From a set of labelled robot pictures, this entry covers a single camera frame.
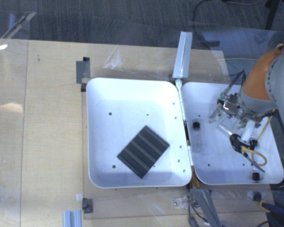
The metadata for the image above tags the dark grey ribbed rectangular pad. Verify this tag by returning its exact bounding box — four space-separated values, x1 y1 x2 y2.
116 125 170 180

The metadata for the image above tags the clear bottle with black cap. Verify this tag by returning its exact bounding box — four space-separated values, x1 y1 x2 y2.
192 121 204 153

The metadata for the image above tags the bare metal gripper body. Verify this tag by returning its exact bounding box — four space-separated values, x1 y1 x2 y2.
217 92 264 128

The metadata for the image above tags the white plastic tray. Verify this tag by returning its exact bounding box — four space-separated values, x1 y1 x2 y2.
86 77 193 189
181 81 284 185

